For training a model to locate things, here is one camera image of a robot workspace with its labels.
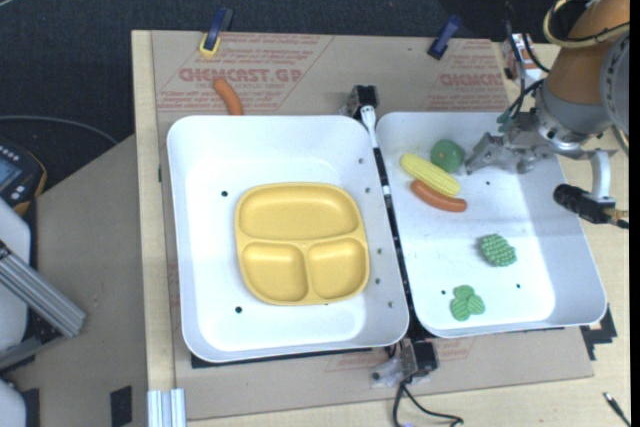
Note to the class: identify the brown cardboard board red print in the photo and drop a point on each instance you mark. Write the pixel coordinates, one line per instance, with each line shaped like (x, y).
(310, 65)

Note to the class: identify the green round fruit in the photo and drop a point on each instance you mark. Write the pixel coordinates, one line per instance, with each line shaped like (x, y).
(446, 155)

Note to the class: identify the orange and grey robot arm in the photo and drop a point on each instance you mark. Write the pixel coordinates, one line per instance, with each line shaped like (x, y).
(582, 65)

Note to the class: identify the white plastic tray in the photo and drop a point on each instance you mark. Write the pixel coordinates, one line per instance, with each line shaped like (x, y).
(545, 235)
(210, 195)

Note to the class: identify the yellow corn cob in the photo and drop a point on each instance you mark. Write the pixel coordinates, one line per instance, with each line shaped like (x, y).
(430, 173)

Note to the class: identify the yellow divided plate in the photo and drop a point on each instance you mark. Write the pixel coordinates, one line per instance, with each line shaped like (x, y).
(300, 215)

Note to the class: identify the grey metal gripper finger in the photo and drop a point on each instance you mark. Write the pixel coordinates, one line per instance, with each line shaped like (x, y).
(484, 161)
(491, 141)

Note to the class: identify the green broccoli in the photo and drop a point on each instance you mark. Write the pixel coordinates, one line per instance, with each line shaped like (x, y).
(466, 304)

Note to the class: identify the green grapes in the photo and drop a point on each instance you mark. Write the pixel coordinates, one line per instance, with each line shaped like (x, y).
(498, 250)

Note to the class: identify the black cylinder on white bracket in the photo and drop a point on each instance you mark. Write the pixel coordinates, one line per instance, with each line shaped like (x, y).
(580, 200)

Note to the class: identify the thin black and white rod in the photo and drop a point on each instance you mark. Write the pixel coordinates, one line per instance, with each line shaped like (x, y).
(386, 190)

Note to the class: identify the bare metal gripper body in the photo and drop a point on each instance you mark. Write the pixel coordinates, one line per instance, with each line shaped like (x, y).
(530, 142)

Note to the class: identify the orange sausage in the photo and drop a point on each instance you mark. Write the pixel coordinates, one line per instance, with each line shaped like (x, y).
(228, 96)
(440, 200)

